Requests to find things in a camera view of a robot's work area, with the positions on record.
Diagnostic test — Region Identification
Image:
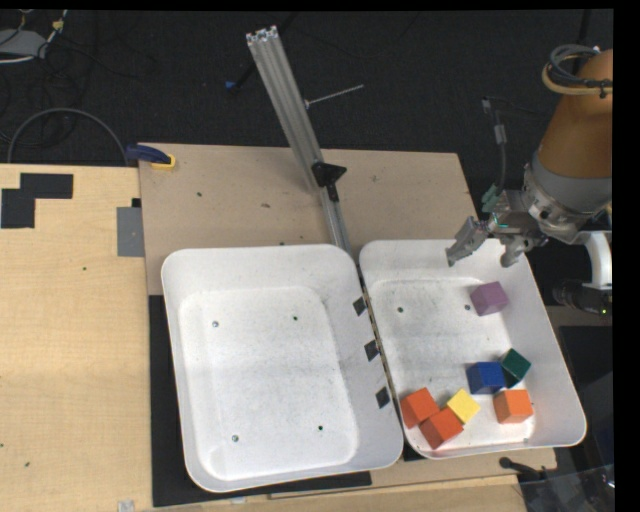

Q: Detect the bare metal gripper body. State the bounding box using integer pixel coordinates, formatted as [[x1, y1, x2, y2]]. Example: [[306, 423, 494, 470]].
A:
[[486, 189, 603, 247]]

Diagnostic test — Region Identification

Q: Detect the purple cube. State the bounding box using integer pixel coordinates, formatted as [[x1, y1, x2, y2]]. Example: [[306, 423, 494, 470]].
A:
[[469, 280, 511, 318]]

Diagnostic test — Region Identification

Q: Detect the white plastic tray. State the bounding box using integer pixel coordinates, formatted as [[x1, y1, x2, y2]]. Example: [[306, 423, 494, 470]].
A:
[[357, 238, 588, 461], [160, 243, 406, 494]]

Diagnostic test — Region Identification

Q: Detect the green cube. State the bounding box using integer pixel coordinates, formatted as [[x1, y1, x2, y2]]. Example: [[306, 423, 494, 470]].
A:
[[499, 347, 533, 389]]

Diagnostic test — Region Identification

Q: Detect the blue cube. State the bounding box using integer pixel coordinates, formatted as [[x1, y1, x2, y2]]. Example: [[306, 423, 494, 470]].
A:
[[465, 360, 508, 396]]

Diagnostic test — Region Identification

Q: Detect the orange cube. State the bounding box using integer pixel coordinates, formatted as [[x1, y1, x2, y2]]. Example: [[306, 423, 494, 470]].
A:
[[492, 388, 536, 426]]

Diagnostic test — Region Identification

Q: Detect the yellow cube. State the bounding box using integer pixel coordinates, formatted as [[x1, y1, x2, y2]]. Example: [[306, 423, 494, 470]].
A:
[[445, 387, 482, 426]]

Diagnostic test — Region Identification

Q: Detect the red-orange cube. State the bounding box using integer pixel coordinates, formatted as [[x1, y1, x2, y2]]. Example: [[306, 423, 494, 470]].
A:
[[418, 406, 465, 451], [399, 386, 442, 430]]

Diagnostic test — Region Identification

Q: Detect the pale wood board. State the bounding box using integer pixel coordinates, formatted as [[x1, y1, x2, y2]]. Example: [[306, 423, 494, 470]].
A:
[[137, 143, 559, 501]]

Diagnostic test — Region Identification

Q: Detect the black cylinder on white bracket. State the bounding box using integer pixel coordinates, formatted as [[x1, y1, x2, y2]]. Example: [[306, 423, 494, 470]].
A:
[[551, 229, 614, 317]]

